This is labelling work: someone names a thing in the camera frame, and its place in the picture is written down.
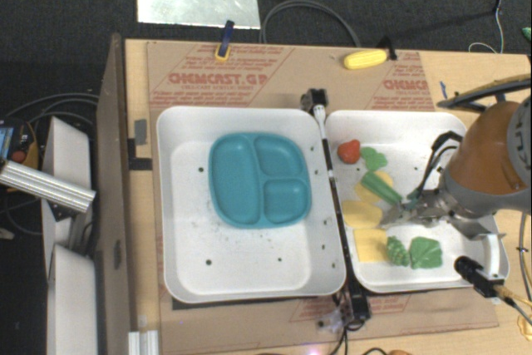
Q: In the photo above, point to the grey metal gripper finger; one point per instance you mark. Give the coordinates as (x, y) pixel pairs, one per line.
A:
(390, 217)
(406, 205)

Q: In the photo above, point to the large green lettuce leaf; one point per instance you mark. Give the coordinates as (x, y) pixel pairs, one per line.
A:
(426, 253)

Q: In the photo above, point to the yellow corn cob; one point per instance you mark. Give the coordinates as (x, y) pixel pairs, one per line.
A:
(365, 59)

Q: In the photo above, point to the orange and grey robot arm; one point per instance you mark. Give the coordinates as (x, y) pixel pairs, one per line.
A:
(482, 162)

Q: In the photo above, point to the small yellow round piece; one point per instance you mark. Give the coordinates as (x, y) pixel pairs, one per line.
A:
(385, 178)

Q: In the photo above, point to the black cylinder on white bracket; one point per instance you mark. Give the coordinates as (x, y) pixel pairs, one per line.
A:
(478, 276)

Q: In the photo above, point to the white plastic tray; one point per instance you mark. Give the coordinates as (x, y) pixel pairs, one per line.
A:
(249, 262)
(415, 129)

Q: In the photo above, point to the thin black and white rod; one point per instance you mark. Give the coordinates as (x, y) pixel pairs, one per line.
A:
(331, 174)

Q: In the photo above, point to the small green lettuce leaf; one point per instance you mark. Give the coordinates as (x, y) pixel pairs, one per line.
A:
(374, 159)

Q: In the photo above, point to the green grapes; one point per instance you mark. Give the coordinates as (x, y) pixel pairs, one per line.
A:
(397, 252)

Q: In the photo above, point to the blue divided plate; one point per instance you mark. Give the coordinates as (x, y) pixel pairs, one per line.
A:
(245, 178)

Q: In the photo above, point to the brown cardboard board red print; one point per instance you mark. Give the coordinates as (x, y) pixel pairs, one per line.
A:
(257, 75)

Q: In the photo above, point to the yellow crinkled chip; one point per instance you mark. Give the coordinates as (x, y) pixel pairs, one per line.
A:
(365, 194)

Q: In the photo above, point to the yellow square cheese slice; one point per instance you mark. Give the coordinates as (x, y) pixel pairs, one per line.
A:
(369, 245)

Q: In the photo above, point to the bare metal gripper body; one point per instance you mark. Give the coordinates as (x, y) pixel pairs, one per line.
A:
(434, 208)

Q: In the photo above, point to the yellow rounded slice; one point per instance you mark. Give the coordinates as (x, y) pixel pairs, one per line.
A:
(361, 214)

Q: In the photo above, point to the green cucumber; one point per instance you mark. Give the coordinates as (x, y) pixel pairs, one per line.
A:
(380, 187)

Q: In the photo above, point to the red strawberry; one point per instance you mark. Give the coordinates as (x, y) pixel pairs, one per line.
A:
(348, 151)

